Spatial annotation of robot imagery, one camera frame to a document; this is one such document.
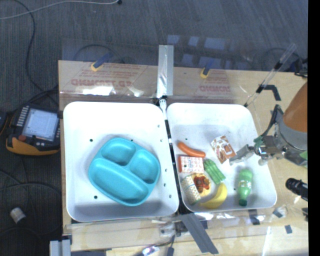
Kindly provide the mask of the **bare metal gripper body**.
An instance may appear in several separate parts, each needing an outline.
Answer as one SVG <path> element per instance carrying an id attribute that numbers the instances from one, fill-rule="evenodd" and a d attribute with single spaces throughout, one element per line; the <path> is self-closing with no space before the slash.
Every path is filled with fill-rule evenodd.
<path id="1" fill-rule="evenodd" d="M 287 152 L 288 147 L 281 144 L 278 139 L 272 135 L 258 136 L 253 140 L 254 152 L 263 160 L 272 158 L 281 159 Z"/>

